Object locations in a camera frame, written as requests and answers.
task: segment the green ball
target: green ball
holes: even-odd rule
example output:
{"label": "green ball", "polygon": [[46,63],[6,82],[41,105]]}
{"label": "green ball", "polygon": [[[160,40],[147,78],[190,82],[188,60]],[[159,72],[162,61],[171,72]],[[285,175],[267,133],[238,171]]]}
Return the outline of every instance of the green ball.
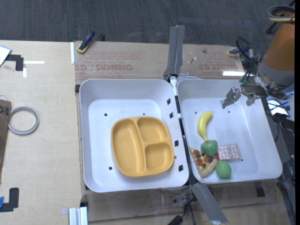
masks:
{"label": "green ball", "polygon": [[208,156],[214,156],[218,151],[218,143],[216,140],[208,140],[201,144],[201,151]]}
{"label": "green ball", "polygon": [[217,175],[220,178],[227,179],[231,175],[231,167],[228,162],[219,160],[216,165]]}

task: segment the toy banana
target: toy banana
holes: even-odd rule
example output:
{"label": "toy banana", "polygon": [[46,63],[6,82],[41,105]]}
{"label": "toy banana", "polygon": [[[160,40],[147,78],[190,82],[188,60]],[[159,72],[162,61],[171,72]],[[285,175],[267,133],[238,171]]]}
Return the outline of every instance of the toy banana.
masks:
{"label": "toy banana", "polygon": [[206,124],[212,117],[212,111],[206,111],[201,114],[197,123],[197,132],[203,137],[204,141],[207,142],[208,139],[206,137]]}

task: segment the toy pizza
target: toy pizza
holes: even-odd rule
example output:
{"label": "toy pizza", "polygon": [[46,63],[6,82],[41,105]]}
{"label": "toy pizza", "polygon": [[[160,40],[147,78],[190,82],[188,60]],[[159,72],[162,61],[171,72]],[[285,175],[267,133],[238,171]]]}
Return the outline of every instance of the toy pizza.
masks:
{"label": "toy pizza", "polygon": [[206,154],[201,153],[197,149],[191,147],[189,147],[189,151],[193,156],[194,162],[201,178],[208,176],[214,171],[218,162],[216,159],[209,157]]}

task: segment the wooden table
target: wooden table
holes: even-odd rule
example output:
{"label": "wooden table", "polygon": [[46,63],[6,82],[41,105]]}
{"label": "wooden table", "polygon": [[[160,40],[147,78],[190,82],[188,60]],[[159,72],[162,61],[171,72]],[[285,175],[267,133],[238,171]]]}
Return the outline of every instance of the wooden table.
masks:
{"label": "wooden table", "polygon": [[[28,64],[27,78],[6,61],[0,68],[0,95],[12,107],[30,106],[40,119],[37,130],[26,136],[8,132],[0,184],[0,196],[8,202],[9,189],[19,188],[19,205],[13,212],[0,213],[0,224],[66,225],[68,211],[79,207],[82,198],[80,148],[75,88],[75,68],[67,42],[0,41]],[[34,123],[26,112],[12,121],[16,128]],[[274,199],[256,205],[224,208],[230,224],[289,224],[285,204],[276,183]],[[93,222],[92,224],[168,224],[176,214]],[[197,224],[211,224],[203,211],[194,213]],[[183,224],[191,224],[186,215]]]}

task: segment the gray ring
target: gray ring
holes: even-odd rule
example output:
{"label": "gray ring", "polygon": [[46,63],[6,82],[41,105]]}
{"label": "gray ring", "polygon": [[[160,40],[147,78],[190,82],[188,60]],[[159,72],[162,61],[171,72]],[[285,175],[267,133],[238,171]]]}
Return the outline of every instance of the gray ring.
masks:
{"label": "gray ring", "polygon": [[[35,123],[35,125],[34,125],[31,129],[29,129],[29,130],[27,130],[27,131],[18,131],[18,130],[15,130],[15,129],[10,125],[10,119],[11,119],[11,117],[12,117],[16,112],[18,112],[18,111],[28,111],[28,112],[32,113],[32,114],[35,116],[35,118],[36,118],[36,123]],[[16,107],[15,109],[13,109],[13,110],[10,112],[8,128],[9,128],[14,134],[17,134],[17,135],[28,135],[28,134],[33,133],[33,132],[37,129],[37,127],[38,127],[38,122],[39,122],[38,114],[37,114],[37,112],[36,112],[33,108],[31,108],[31,107],[26,107],[26,106]]]}

